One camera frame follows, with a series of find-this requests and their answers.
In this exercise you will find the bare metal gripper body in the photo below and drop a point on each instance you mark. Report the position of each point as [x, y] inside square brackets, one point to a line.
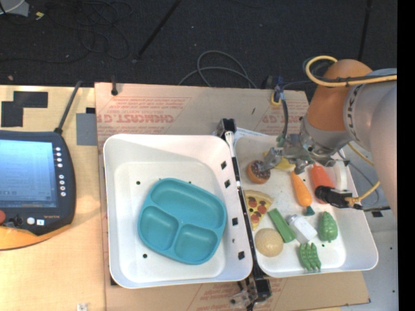
[300, 149]

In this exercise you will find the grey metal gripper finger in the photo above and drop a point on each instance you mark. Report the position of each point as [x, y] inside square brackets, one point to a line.
[300, 168]
[274, 159]

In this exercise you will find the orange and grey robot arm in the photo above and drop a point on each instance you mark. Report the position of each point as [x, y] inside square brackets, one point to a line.
[363, 109]

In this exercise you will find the yellow banana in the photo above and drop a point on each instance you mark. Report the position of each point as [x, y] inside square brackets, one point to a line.
[287, 165]

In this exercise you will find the orange carrot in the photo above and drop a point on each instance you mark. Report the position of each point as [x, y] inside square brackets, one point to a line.
[301, 191]

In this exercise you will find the orange squeeze bottle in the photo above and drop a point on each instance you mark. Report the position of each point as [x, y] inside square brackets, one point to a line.
[321, 178]

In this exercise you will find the chocolate sprinkled doughnut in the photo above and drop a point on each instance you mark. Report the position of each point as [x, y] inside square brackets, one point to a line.
[256, 175]

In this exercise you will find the pizza slice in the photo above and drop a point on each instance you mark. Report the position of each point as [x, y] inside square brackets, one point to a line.
[256, 207]

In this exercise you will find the green celery stick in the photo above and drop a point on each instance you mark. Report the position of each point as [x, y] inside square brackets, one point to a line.
[281, 225]

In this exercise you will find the white bottle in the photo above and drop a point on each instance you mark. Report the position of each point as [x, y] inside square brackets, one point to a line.
[303, 229]

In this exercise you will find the green artichoke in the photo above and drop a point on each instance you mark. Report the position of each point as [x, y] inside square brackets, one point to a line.
[328, 227]

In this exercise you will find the beige round bread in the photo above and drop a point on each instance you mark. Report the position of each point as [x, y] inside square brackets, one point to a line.
[269, 242]

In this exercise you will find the green pea pods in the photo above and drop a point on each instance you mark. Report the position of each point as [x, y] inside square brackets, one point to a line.
[309, 257]

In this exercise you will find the brown cardboard board red print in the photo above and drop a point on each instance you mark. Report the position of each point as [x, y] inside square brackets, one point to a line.
[194, 115]

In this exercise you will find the white plastic tray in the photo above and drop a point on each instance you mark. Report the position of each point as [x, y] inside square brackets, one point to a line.
[129, 206]
[353, 251]

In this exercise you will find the blue divided plate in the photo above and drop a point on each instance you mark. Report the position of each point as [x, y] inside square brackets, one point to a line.
[181, 220]

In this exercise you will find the black cylinder on white bracket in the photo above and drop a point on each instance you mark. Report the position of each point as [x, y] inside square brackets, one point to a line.
[334, 195]

